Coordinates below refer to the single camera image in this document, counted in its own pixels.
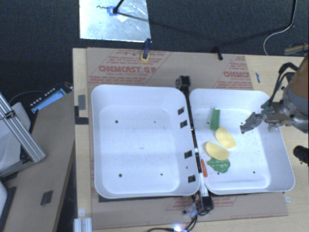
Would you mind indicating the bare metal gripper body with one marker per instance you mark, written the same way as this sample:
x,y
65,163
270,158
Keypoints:
x,y
277,116

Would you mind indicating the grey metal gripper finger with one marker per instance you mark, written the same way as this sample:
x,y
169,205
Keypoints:
x,y
273,126
249,123

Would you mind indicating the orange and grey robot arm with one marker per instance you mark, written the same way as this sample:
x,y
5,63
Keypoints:
x,y
300,81

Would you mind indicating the yellow potato chip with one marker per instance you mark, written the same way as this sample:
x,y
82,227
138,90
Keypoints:
x,y
216,151
225,138

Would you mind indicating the green celery stick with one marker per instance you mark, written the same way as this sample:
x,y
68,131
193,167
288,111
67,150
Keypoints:
x,y
214,120

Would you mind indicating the white plastic tray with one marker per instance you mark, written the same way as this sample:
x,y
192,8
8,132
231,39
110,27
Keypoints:
x,y
253,158
137,141

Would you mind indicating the green lettuce leaf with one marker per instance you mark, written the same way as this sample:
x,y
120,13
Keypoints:
x,y
220,165

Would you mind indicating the thin black and white rod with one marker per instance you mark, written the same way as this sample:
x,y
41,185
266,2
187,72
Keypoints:
x,y
192,127

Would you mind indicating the orange carrot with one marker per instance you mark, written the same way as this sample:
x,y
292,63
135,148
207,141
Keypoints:
x,y
204,169

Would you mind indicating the brown cardboard board red print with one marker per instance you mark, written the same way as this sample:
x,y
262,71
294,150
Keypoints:
x,y
135,69

